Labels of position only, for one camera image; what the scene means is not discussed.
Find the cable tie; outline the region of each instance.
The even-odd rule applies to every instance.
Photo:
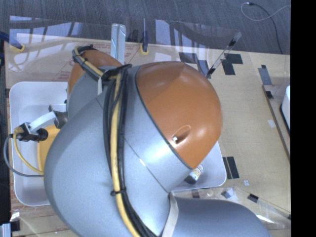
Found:
[[[118,191],[118,192],[116,192],[116,191],[111,191],[111,196],[113,196],[113,197],[115,197],[117,194],[121,194],[121,193],[123,193],[123,192],[126,192],[126,188],[124,188],[124,189],[122,189],[122,190],[120,190],[120,191]]]
[[[87,50],[96,50],[96,49],[93,47],[93,44],[86,45],[86,46],[80,46],[77,49],[77,51],[80,55],[82,52],[86,52]]]
[[[80,66],[83,66],[83,65],[85,65],[85,62],[86,62],[86,61],[88,61],[88,59],[85,58],[85,57],[83,57],[83,60],[81,60],[81,59],[79,58],[78,63],[79,63]]]
[[[133,66],[132,64],[128,63],[120,67],[116,67],[115,69],[106,70],[101,76],[101,80],[102,82],[108,81],[110,77],[114,77],[122,70],[131,68],[132,66]]]

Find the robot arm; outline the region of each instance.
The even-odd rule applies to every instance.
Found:
[[[92,46],[73,55],[68,121],[44,168],[47,197],[70,229],[81,237],[270,236],[241,205],[172,196],[221,133],[207,78],[182,62],[122,65]]]

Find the gray carpet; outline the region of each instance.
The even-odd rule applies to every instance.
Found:
[[[290,54],[291,7],[286,7],[272,18],[253,21],[241,12],[244,2],[259,6],[244,6],[253,19],[266,18],[280,8],[291,5],[291,0],[0,0],[0,31],[9,32],[10,15],[66,20],[91,24],[125,23],[126,18],[137,22],[146,19],[192,22],[213,27],[240,30],[242,43],[239,51]],[[221,49],[220,43],[209,47]],[[4,68],[0,81],[1,145],[6,137]],[[8,169],[0,156],[0,224],[10,217],[7,191]]]

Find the yellow cable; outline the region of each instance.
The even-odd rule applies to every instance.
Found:
[[[78,52],[78,47],[79,46],[76,46],[74,48],[74,51],[75,51],[75,54],[79,57],[79,59],[82,61],[82,62],[85,62],[85,64],[90,68],[92,69],[95,73],[97,73],[99,76],[102,76],[103,75],[103,72],[101,70],[99,70],[96,66],[94,66],[91,62],[89,61],[86,61]]]
[[[117,75],[116,81],[116,88],[115,88],[115,97],[119,90],[119,83],[120,83],[121,74]],[[118,121],[119,121],[119,101],[114,108],[113,116],[111,120],[111,169],[112,169],[112,180],[113,180],[113,187],[115,192],[120,191],[120,184],[119,184],[119,169],[118,169]],[[136,229],[134,228],[133,224],[131,223],[122,199],[122,194],[116,194],[116,201],[119,213],[123,222],[125,223],[126,227],[134,237],[140,237]]]
[[[19,158],[23,161],[23,163],[24,163],[27,167],[29,167],[31,170],[37,172],[38,174],[43,175],[44,173],[43,173],[42,171],[40,171],[40,170],[37,169],[37,168],[34,168],[32,165],[30,165],[30,164],[28,163],[27,160],[24,159],[24,157],[22,156],[22,154],[21,154],[21,152],[20,152],[20,150],[19,150],[19,148],[18,148],[17,135],[18,135],[19,133],[23,133],[23,132],[24,132],[23,128],[21,128],[21,127],[19,127],[19,126],[16,127],[16,128],[13,130],[13,145],[14,145],[14,148],[15,148],[15,150],[16,150],[16,152],[17,152]]]

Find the black cable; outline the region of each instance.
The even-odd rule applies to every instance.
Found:
[[[124,80],[126,80],[126,78],[125,78],[125,76],[126,76],[126,70],[127,70],[128,68],[131,68],[131,67],[132,67],[132,64],[126,64],[126,65],[123,65],[123,66],[121,66],[121,67],[117,67],[118,70],[123,69],[123,70],[122,70],[122,76],[121,76],[121,79],[120,79],[120,85],[122,85],[122,82],[123,82]],[[113,102],[113,106],[112,106],[112,110],[111,110],[111,116],[112,116],[112,113],[114,112],[114,108],[115,108],[115,106],[117,105],[118,100],[119,100],[119,98],[120,98],[120,96],[121,96],[121,92],[122,92],[122,87],[119,87],[119,88],[118,88],[117,96],[116,96],[116,98],[115,98],[115,100],[114,100],[114,102]]]
[[[9,169],[10,169],[12,172],[14,172],[14,173],[16,173],[16,174],[18,174],[18,175],[20,175],[20,176],[24,176],[24,177],[43,177],[43,175],[27,175],[27,174],[23,174],[23,173],[21,173],[21,172],[15,170],[15,169],[10,165],[10,162],[9,162],[9,160],[8,160],[8,157],[7,157],[7,146],[8,146],[8,141],[9,141],[9,139],[11,139],[12,137],[13,137],[12,134],[10,134],[10,135],[5,139],[4,145],[3,145],[3,158],[4,158],[4,161],[5,161],[6,165],[9,167]]]
[[[126,90],[126,77],[127,72],[126,70],[123,71],[122,81],[121,81],[121,98],[120,98],[120,116],[119,116],[119,124],[118,124],[118,176],[119,182],[122,192],[122,200],[124,203],[124,207],[126,209],[126,213],[130,218],[131,222],[137,232],[144,237],[156,237],[143,223],[140,217],[137,215],[135,210],[133,209],[132,205],[130,204],[127,189],[125,186],[125,179],[124,179],[124,132],[125,132],[125,119],[126,119],[126,112],[127,112],[127,99],[128,99],[128,92]]]
[[[277,44],[278,44],[278,47],[279,47],[279,50],[280,50],[281,54],[283,54],[282,48],[281,48],[281,45],[280,45],[280,42],[279,42],[279,39],[278,39],[277,26],[276,26],[275,21],[273,20],[273,18],[270,16],[270,14],[267,12],[267,10],[265,10],[262,6],[260,6],[260,5],[256,4],[256,3],[254,3],[254,2],[249,2],[248,5],[255,5],[255,6],[259,7],[260,9],[262,9],[264,12],[267,13],[267,15],[268,15],[269,18],[271,18],[272,23],[273,23],[273,25],[274,25],[274,27],[275,27],[275,30],[276,30],[276,40],[277,40]]]
[[[111,168],[111,152],[110,152],[110,131],[111,131],[111,116],[109,109],[112,108],[111,102],[113,101],[113,93],[115,88],[115,81],[111,80],[107,85],[107,91],[104,98],[103,105],[103,134],[104,134],[104,147],[109,165],[110,174],[112,175]]]

